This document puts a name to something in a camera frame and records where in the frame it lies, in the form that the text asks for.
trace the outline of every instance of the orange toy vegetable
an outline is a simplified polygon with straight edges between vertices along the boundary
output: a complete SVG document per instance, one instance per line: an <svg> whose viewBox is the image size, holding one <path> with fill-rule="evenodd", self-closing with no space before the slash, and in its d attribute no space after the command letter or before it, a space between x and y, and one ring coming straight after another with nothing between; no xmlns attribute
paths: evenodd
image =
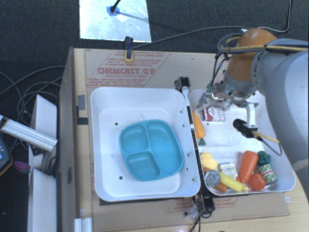
<svg viewBox="0 0 309 232"><path fill-rule="evenodd" d="M194 124L194 129L195 129L195 134L198 139L201 139L205 137L205 130L202 125L202 122L199 120L197 114L193 111L192 112L192 117L193 117L193 124Z"/></svg>
<svg viewBox="0 0 309 232"><path fill-rule="evenodd" d="M253 190L259 190L266 186L266 182L259 173L254 173L250 177L249 185Z"/></svg>
<svg viewBox="0 0 309 232"><path fill-rule="evenodd" d="M250 180L250 177L258 160L258 154L253 151L247 150L243 153L238 174L241 183L245 183Z"/></svg>

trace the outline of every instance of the black floor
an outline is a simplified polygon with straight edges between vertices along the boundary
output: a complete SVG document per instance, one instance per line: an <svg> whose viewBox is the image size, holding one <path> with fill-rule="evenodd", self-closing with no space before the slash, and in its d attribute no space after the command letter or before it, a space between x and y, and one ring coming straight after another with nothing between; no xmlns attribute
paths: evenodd
<svg viewBox="0 0 309 232"><path fill-rule="evenodd" d="M146 0L152 40L194 29L214 26L286 26L289 0ZM308 41L309 0L294 0L288 33L279 38ZM148 45L141 50L216 52L216 44L237 29L203 31ZM70 46L121 49L122 42L91 41L79 38L79 0L0 0L0 73L14 82L49 66L64 65ZM61 69L35 74L17 87L23 94L34 83L62 76ZM0 75L0 94L11 83ZM57 94L57 87L49 87ZM56 99L47 97L52 102ZM15 89L0 95L0 114L17 120L19 96ZM13 139L5 136L9 146ZM27 161L20 145L14 160ZM28 176L11 168L0 177L0 231L27 230Z"/></svg>

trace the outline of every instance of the toy tomato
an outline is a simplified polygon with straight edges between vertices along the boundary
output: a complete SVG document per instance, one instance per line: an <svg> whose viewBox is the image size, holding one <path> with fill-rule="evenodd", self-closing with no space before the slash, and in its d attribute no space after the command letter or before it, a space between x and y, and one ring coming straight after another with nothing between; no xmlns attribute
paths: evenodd
<svg viewBox="0 0 309 232"><path fill-rule="evenodd" d="M253 190L263 189L266 186L264 178L259 173L252 174L248 183Z"/></svg>

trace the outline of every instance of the tin can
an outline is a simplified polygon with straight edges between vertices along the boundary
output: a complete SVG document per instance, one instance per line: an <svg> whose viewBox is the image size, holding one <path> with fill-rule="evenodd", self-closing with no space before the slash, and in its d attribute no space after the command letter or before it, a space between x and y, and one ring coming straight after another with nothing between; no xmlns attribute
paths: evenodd
<svg viewBox="0 0 309 232"><path fill-rule="evenodd" d="M265 164L258 168L258 172L261 174L261 176L264 178L266 185L269 185L271 183L275 183L277 180L277 177L272 170L270 164Z"/></svg>
<svg viewBox="0 0 309 232"><path fill-rule="evenodd" d="M216 187L220 183L220 174L215 170L208 170L205 174L205 182L209 187Z"/></svg>

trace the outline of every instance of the toy carrot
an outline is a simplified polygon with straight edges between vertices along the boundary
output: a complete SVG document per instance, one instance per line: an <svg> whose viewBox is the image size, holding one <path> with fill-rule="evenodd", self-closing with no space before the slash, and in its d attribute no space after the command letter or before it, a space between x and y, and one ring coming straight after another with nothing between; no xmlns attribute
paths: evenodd
<svg viewBox="0 0 309 232"><path fill-rule="evenodd" d="M205 141L203 137L205 137L205 130L202 125L202 122L199 120L197 114L192 111L192 117L193 117L193 124L194 124L194 130L197 138L199 139L198 145L205 145Z"/></svg>

